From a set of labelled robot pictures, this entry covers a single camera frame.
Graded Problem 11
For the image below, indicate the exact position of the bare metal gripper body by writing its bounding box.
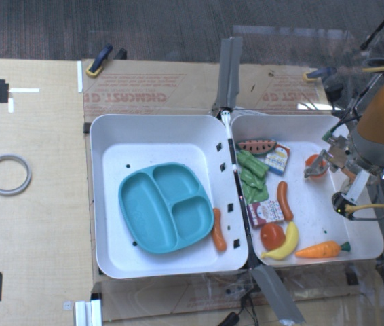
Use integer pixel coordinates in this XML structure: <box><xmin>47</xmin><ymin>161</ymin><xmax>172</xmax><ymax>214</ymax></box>
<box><xmin>326</xmin><ymin>134</ymin><xmax>358</xmax><ymax>177</ymax></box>

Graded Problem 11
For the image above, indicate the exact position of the orange round cup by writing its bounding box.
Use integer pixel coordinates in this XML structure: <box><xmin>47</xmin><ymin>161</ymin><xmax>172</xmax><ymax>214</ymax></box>
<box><xmin>305</xmin><ymin>153</ymin><xmax>330</xmax><ymax>180</ymax></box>

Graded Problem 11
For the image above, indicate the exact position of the white and blue carton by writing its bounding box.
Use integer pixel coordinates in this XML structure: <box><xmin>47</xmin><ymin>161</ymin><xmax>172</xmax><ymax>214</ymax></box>
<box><xmin>263</xmin><ymin>143</ymin><xmax>291</xmax><ymax>176</ymax></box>

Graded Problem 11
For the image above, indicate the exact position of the white plastic tray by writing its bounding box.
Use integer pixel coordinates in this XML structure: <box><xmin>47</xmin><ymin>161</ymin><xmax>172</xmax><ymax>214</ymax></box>
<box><xmin>89</xmin><ymin>113</ymin><xmax>250</xmax><ymax>280</ymax></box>
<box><xmin>229</xmin><ymin>114</ymin><xmax>384</xmax><ymax>268</ymax></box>

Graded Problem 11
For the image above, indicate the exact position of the orange sausage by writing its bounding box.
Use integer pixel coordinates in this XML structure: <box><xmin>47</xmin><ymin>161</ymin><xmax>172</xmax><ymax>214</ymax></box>
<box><xmin>276</xmin><ymin>181</ymin><xmax>294</xmax><ymax>222</ymax></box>
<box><xmin>210</xmin><ymin>208</ymin><xmax>228</xmax><ymax>253</ymax></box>

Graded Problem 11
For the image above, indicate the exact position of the red green watermelon slice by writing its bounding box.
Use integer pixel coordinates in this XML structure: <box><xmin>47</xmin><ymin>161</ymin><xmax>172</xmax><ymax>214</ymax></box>
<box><xmin>236</xmin><ymin>139</ymin><xmax>278</xmax><ymax>156</ymax></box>

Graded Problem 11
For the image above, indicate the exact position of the green bean bundle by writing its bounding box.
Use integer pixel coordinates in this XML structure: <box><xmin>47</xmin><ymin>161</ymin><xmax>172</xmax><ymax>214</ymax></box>
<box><xmin>236</xmin><ymin>149</ymin><xmax>270</xmax><ymax>179</ymax></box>

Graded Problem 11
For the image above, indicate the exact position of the green lettuce leaf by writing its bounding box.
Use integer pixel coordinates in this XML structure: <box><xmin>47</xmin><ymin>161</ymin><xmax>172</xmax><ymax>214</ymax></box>
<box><xmin>239</xmin><ymin>167</ymin><xmax>270</xmax><ymax>204</ymax></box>

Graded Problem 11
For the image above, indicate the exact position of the red and white carton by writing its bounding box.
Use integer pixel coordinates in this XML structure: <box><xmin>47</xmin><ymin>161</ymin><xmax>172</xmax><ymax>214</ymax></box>
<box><xmin>246</xmin><ymin>200</ymin><xmax>286</xmax><ymax>229</ymax></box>

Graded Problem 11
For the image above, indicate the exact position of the red tomato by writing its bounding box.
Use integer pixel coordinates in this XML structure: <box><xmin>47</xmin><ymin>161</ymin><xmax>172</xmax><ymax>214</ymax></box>
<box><xmin>259</xmin><ymin>223</ymin><xmax>287</xmax><ymax>251</ymax></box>

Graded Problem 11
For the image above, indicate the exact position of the yellow banana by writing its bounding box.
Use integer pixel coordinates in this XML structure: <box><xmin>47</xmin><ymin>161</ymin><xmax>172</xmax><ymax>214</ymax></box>
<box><xmin>261</xmin><ymin>221</ymin><xmax>300</xmax><ymax>261</ymax></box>

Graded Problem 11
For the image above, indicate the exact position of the orange carrot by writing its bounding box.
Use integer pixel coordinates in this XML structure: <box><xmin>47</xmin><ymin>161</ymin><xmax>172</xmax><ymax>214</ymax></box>
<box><xmin>294</xmin><ymin>240</ymin><xmax>352</xmax><ymax>260</ymax></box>

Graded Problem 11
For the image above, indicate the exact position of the blue divided plate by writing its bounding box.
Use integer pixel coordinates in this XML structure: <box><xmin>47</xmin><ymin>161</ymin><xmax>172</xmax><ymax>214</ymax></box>
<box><xmin>117</xmin><ymin>162</ymin><xmax>216</xmax><ymax>255</ymax></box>

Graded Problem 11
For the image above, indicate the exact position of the brown cardboard board red print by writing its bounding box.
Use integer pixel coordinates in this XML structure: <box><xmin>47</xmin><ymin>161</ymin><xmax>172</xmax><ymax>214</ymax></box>
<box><xmin>81</xmin><ymin>58</ymin><xmax>383</xmax><ymax>322</ymax></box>

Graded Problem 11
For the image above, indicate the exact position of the black cylinder on white bracket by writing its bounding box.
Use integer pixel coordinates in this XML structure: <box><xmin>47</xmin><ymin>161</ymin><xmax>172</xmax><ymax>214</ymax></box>
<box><xmin>331</xmin><ymin>170</ymin><xmax>371</xmax><ymax>217</ymax></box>

